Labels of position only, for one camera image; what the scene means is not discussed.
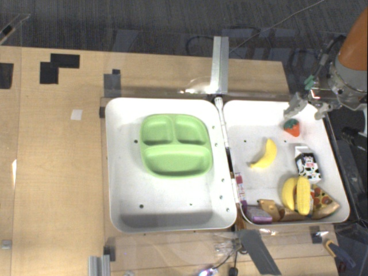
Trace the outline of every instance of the dark floor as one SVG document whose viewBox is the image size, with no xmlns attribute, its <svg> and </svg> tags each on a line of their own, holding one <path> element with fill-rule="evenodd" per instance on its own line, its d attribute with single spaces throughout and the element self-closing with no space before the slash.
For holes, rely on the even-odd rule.
<svg viewBox="0 0 368 276">
<path fill-rule="evenodd" d="M 30 14 L 9 45 L 211 56 L 208 36 L 229 36 L 231 48 L 319 0 L 0 0 L 0 28 Z M 368 0 L 326 0 L 255 37 L 232 58 L 280 60 L 290 92 L 302 89 L 326 40 L 346 34 Z M 330 114 L 336 137 L 360 113 Z M 367 177 L 367 155 L 351 149 Z"/>
</svg>

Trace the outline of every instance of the banana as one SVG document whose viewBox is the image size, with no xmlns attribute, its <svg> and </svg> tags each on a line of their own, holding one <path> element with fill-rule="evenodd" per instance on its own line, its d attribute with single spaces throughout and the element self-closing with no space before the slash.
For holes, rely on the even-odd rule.
<svg viewBox="0 0 368 276">
<path fill-rule="evenodd" d="M 297 186 L 298 178 L 289 178 L 282 186 L 281 201 L 284 207 L 295 210 L 294 190 Z"/>
<path fill-rule="evenodd" d="M 256 163 L 251 164 L 251 168 L 266 168 L 272 164 L 276 158 L 277 147 L 276 144 L 271 140 L 267 139 L 266 151 L 264 155 Z"/>
<path fill-rule="evenodd" d="M 298 213 L 306 216 L 311 210 L 311 184 L 306 177 L 300 176 L 297 182 Z"/>
</svg>

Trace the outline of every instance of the wooden table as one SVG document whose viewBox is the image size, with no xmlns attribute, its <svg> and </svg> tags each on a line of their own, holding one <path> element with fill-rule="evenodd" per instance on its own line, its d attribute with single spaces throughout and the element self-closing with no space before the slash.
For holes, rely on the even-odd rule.
<svg viewBox="0 0 368 276">
<path fill-rule="evenodd" d="M 61 68 L 58 85 L 41 85 L 40 62 L 49 62 L 51 53 L 80 55 L 80 68 Z M 193 79 L 209 79 L 212 59 L 0 47 L 0 62 L 14 63 L 16 83 L 10 90 L 0 90 L 0 120 L 9 127 L 7 142 L 13 146 L 10 154 L 2 148 L 1 169 L 17 158 L 15 197 L 10 173 L 0 180 L 0 232 L 13 239 L 11 253 L 1 250 L 0 274 L 87 275 L 88 257 L 101 256 L 105 244 L 98 113 L 104 74 L 119 69 L 126 91 L 142 87 L 177 91 Z M 278 62 L 230 60 L 229 90 L 288 95 Z M 75 109 L 83 111 L 81 120 L 71 120 Z M 12 226 L 11 219 L 4 217 L 12 217 L 13 204 L 5 202 L 13 197 Z M 336 241 L 333 226 L 324 225 L 321 230 Z M 283 275 L 337 275 L 332 257 L 321 244 L 311 243 L 307 228 L 302 231 L 283 228 L 278 236 L 264 237 Z M 132 269 L 135 275 L 190 275 L 220 260 L 208 233 L 173 233 L 170 242 L 167 238 L 122 235 L 117 240 L 130 250 L 126 261 L 112 263 L 112 275 L 123 275 L 125 269 Z M 184 259 L 175 256 L 173 246 L 186 255 Z M 186 251 L 193 246 L 195 250 Z M 238 261 L 239 275 L 258 275 L 248 255 Z M 225 270 L 226 266 L 221 275 L 226 275 Z"/>
</svg>

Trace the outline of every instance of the red strawberry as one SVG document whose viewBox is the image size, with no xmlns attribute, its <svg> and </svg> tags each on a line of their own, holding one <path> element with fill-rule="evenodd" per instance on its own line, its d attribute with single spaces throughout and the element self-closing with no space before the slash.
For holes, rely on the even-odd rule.
<svg viewBox="0 0 368 276">
<path fill-rule="evenodd" d="M 293 135 L 294 137 L 298 137 L 300 135 L 300 124 L 295 118 L 291 118 L 285 122 L 283 129 L 285 132 Z"/>
</svg>

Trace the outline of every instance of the green plate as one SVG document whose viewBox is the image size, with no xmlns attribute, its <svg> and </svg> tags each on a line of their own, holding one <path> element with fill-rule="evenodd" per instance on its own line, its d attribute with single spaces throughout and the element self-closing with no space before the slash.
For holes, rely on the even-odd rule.
<svg viewBox="0 0 368 276">
<path fill-rule="evenodd" d="M 194 177 L 212 167 L 205 124 L 187 114 L 153 114 L 140 130 L 143 165 L 157 177 Z"/>
</svg>

